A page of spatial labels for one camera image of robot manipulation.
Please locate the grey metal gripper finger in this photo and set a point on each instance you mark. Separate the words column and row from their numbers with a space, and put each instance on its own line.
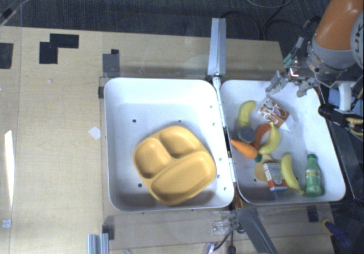
column 277, row 82
column 307, row 86

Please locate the yellow divided plate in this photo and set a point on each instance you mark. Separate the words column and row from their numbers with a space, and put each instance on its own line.
column 176, row 167

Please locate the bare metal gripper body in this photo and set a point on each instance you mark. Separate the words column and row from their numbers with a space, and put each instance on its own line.
column 327, row 75

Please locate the white plastic tray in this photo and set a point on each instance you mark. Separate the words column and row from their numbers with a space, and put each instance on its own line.
column 159, row 99
column 310, row 133

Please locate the orange carrot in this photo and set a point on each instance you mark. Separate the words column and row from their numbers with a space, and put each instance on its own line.
column 244, row 148

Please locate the red and white carton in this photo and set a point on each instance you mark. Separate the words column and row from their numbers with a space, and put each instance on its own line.
column 274, row 177

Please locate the pale yellow flat piece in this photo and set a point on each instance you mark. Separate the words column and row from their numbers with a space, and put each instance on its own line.
column 259, row 171

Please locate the small grey can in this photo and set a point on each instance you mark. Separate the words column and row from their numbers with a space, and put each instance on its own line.
column 246, row 134

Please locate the yellow banana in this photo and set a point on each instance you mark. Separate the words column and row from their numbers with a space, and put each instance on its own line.
column 288, row 173
column 273, row 140
column 245, row 112

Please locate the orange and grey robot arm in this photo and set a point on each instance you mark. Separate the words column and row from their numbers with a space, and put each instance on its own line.
column 338, row 16

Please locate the black cylinder on white bracket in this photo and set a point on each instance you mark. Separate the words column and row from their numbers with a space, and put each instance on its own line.
column 344, row 96

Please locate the white and orange carton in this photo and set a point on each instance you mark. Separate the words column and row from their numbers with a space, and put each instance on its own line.
column 273, row 112

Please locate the green plastic bottle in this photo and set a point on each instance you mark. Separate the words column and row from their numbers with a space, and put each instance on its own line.
column 313, row 178

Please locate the orange-red sausage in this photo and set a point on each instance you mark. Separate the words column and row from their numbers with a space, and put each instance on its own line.
column 261, row 133

